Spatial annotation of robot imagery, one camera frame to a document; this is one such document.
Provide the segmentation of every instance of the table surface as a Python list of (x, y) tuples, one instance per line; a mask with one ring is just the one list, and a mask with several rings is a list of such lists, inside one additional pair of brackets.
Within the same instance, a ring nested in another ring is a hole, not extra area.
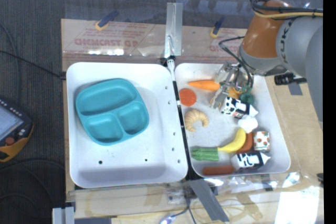
[[(63, 71), (78, 61), (132, 61), (133, 58), (130, 57), (126, 59), (106, 58), (71, 50), (73, 47), (76, 48), (74, 40), (82, 38), (80, 35), (83, 35), (85, 29), (88, 29), (88, 25), (92, 25), (92, 23), (94, 22), (85, 20), (62, 20)], [(147, 49), (148, 52), (150, 46), (147, 44), (151, 44), (151, 48), (157, 52), (149, 57), (139, 55), (139, 57), (135, 57), (134, 61), (158, 62), (159, 52), (164, 44), (159, 42), (159, 46), (153, 47), (154, 40), (149, 40), (149, 37), (162, 37), (163, 26), (145, 25), (144, 29), (148, 29), (148, 31), (144, 31), (146, 36), (141, 39), (144, 46), (141, 47), (141, 43), (138, 43), (138, 47)], [(210, 29), (206, 27), (183, 27), (183, 38), (187, 40), (183, 46), (186, 49), (185, 55), (177, 59), (177, 64), (179, 60), (181, 62), (223, 62), (223, 60), (229, 59), (228, 56), (214, 49), (213, 40), (208, 39), (204, 42), (204, 35), (209, 31)], [(245, 31), (244, 29), (221, 29), (218, 40), (232, 35), (243, 35)], [(188, 50), (188, 45), (196, 40), (202, 40), (205, 44), (204, 48), (198, 46), (198, 50)], [(238, 47), (239, 43), (240, 41), (232, 43), (232, 47)], [(317, 178), (317, 173), (323, 173), (323, 131), (318, 123), (308, 86), (301, 84), (298, 86), (298, 91), (302, 94), (293, 95), (288, 86), (276, 86), (271, 77), (267, 77), (266, 82), (291, 156), (291, 167), (287, 173), (270, 175), (268, 181), (276, 185), (273, 186), (273, 191), (267, 191), (263, 187), (260, 176), (224, 178), (224, 184), (218, 187), (217, 200), (229, 216), (230, 223), (252, 223), (254, 221), (274, 223), (275, 220), (283, 223), (284, 216), (288, 219), (301, 216), (301, 219), (303, 217), (305, 220), (313, 222), (316, 219), (323, 220), (323, 188), (320, 187)], [(65, 81), (64, 120), (66, 194), (67, 201), (76, 201), (76, 218), (115, 216), (112, 223), (138, 223), (139, 221), (159, 223), (168, 213), (175, 214), (185, 208), (186, 203), (183, 192), (181, 192), (185, 188), (185, 183), (75, 190), (75, 184), (69, 174), (69, 133)], [(298, 183), (284, 188), (282, 184), (286, 181), (289, 173), (292, 173), (293, 176), (291, 181), (295, 179), (296, 175), (300, 175), (300, 179)], [(305, 206), (292, 205), (293, 201), (296, 201), (296, 205), (300, 202)], [(192, 200), (191, 209), (197, 223), (220, 223), (219, 221), (211, 221), (198, 199)], [(191, 214), (186, 212), (178, 216), (175, 223), (192, 223)]]

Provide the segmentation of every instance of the transparent plastic sheet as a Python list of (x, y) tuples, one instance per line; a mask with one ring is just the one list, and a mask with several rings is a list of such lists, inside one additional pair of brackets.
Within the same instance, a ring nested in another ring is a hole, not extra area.
[[(246, 29), (243, 27), (248, 25), (245, 26), (244, 23), (247, 21), (246, 18), (251, 16), (247, 3), (242, 0), (224, 1), (224, 3), (212, 4), (214, 8), (209, 12), (204, 8), (204, 3), (206, 3), (204, 0), (200, 0), (197, 5), (192, 5), (186, 0), (177, 0), (176, 2), (184, 5), (182, 55), (176, 58), (176, 65), (186, 61), (205, 63), (232, 61), (232, 57), (218, 48), (218, 42), (222, 39), (245, 34)], [(217, 39), (213, 39), (209, 33), (221, 13), (221, 7), (224, 10), (232, 7), (232, 14), (226, 16), (242, 16), (244, 23), (231, 24), (229, 20), (225, 21), (223, 24), (225, 28), (221, 29)], [(106, 28), (107, 30), (111, 29), (106, 32), (112, 36), (99, 39), (109, 41), (87, 42), (88, 39), (98, 39), (98, 36), (91, 36), (101, 34), (101, 32), (96, 32), (95, 23), (115, 9), (119, 11), (120, 17), (116, 16)], [(161, 63), (160, 59), (163, 56), (165, 44), (165, 23), (166, 5), (113, 0), (67, 0), (66, 18), (62, 20), (63, 70), (66, 71), (72, 63), (78, 61)], [(115, 38), (113, 36), (115, 33), (122, 33), (119, 43), (111, 42), (112, 38)], [(241, 41), (235, 40), (228, 43), (228, 46), (234, 51), (238, 49), (240, 43)], [(84, 50), (78, 49), (78, 46), (85, 48)], [(317, 212), (316, 221), (318, 222), (324, 219), (324, 203), (323, 188), (320, 187), (316, 171), (323, 172), (323, 167), (311, 169), (309, 163), (302, 165), (297, 156), (297, 150), (300, 151), (298, 142), (292, 143), (291, 136), (295, 130), (292, 130), (291, 122), (283, 119), (287, 116), (286, 111), (279, 108), (286, 105), (282, 104), (283, 91), (277, 90), (273, 83), (268, 83), (268, 86), (270, 90), (276, 92), (272, 96), (272, 101), (277, 103), (276, 112), (291, 156), (290, 169), (282, 174), (246, 177), (224, 176), (205, 180), (210, 186), (215, 186), (218, 192), (216, 197), (229, 216), (231, 223), (251, 223), (253, 221), (273, 223), (276, 219), (278, 219), (278, 223), (281, 223), (282, 219), (279, 218), (277, 211), (279, 210), (283, 214), (283, 210), (287, 210), (288, 215), (298, 212), (293, 207), (286, 207), (286, 202), (289, 205), (289, 199), (300, 200), (302, 197), (306, 201), (308, 200), (306, 206), (309, 210), (311, 209), (313, 213)], [(314, 153), (311, 148), (307, 151), (307, 155)], [(186, 182), (168, 185), (77, 189), (71, 183), (71, 179), (67, 177), (67, 201), (74, 203), (76, 218), (118, 216), (122, 223), (123, 217), (127, 220), (132, 218), (128, 215), (139, 214), (134, 220), (137, 222), (144, 213), (156, 212), (155, 216), (161, 219), (171, 211), (183, 210), (186, 206), (186, 195), (192, 199), (191, 208), (197, 223), (210, 222), (209, 216), (202, 210), (204, 208), (201, 202), (193, 196)], [(310, 221), (308, 223), (315, 222), (314, 216), (314, 214), (309, 216), (311, 219), (308, 220)], [(150, 216), (145, 215), (145, 218), (149, 220)]]

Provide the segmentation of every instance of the dark gray floor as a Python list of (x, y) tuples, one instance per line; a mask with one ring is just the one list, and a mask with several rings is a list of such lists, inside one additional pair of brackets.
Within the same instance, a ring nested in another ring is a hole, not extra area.
[[(323, 0), (284, 1), (295, 6), (310, 2), (310, 7), (323, 8)], [(0, 0), (0, 23), (13, 37), (13, 46), (20, 57), (57, 75), (61, 72), (62, 18), (99, 19), (110, 3), (128, 3), (128, 7), (141, 11), (144, 5), (137, 3), (165, 7), (167, 2), (185, 4), (185, 25), (213, 26), (218, 15), (224, 14), (224, 27), (247, 28), (252, 16), (249, 0)], [(165, 23), (163, 12), (143, 10), (129, 20)], [(5, 31), (0, 29), (0, 50), (15, 53), (10, 43)], [(19, 69), (15, 58), (0, 53), (0, 96), (23, 108), (34, 121), (35, 129), (14, 161), (0, 163), (0, 223), (51, 223), (50, 218), (39, 218), (50, 217), (51, 209), (64, 206), (65, 202), (64, 171), (54, 164), (64, 166), (61, 80), (28, 63), (18, 63)], [(35, 161), (26, 163), (26, 167), (4, 169), (27, 159)], [(26, 198), (8, 198), (6, 194), (21, 194)]]

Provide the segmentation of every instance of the multimeter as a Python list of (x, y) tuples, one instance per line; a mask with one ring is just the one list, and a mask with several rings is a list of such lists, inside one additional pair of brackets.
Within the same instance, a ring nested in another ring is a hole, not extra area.
[(27, 144), (34, 124), (17, 106), (0, 97), (0, 162), (15, 157)]

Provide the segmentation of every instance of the carrot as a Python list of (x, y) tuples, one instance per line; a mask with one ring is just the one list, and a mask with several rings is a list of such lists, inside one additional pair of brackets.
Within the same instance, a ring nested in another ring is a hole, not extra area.
[(191, 89), (182, 89), (179, 94), (180, 102), (185, 106), (192, 106), (196, 102), (196, 94)]
[(237, 154), (248, 152), (253, 146), (253, 133), (246, 134), (246, 140), (244, 145), (237, 151)]
[(197, 81), (190, 81), (188, 84), (192, 87), (208, 90), (208, 91), (217, 91), (221, 86), (219, 83), (216, 83), (212, 79), (207, 80), (197, 80)]

